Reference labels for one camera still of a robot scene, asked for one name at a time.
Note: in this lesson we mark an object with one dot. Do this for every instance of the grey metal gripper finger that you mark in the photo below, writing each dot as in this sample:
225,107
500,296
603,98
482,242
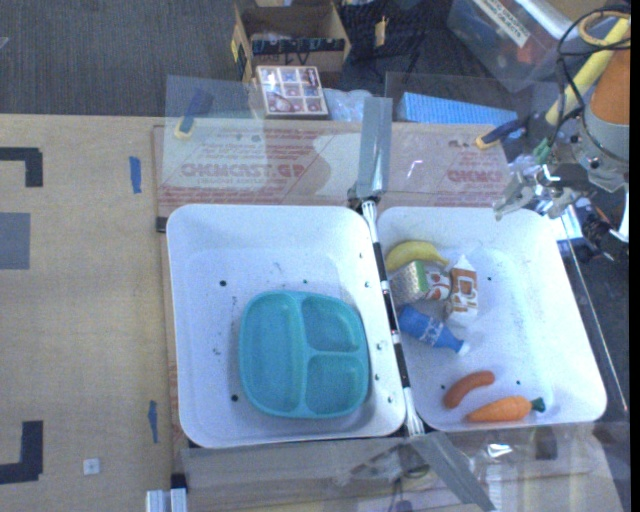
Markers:
561,202
517,192

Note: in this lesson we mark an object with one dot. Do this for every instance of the teal divided plate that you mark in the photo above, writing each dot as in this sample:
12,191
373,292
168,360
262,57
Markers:
280,355

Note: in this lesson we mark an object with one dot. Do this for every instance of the blue ribbed block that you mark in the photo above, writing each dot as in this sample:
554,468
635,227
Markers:
450,111

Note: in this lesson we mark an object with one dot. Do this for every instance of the white and orange carton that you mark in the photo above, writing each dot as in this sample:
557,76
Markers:
462,292

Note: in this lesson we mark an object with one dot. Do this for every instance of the open brown cardboard box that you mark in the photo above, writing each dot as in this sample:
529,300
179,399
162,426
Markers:
325,30

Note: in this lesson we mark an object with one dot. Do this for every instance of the blue and white bottle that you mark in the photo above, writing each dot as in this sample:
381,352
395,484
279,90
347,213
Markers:
425,330

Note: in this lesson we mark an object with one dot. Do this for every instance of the orange sausage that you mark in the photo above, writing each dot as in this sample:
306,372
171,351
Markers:
467,387

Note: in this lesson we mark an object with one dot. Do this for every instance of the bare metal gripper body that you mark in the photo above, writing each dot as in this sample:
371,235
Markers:
575,175

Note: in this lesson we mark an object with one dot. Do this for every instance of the white plastic tray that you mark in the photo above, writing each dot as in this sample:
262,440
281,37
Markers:
530,320
280,250

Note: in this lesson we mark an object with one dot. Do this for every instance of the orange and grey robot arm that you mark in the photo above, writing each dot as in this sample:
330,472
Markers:
610,90

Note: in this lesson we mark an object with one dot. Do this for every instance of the brown cardboard board red print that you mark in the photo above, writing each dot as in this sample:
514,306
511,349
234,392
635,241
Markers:
300,165

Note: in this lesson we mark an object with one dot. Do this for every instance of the yellow banana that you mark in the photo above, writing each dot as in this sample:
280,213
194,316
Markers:
410,251

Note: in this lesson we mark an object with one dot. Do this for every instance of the orange carrot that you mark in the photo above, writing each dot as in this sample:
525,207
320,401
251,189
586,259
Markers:
500,410

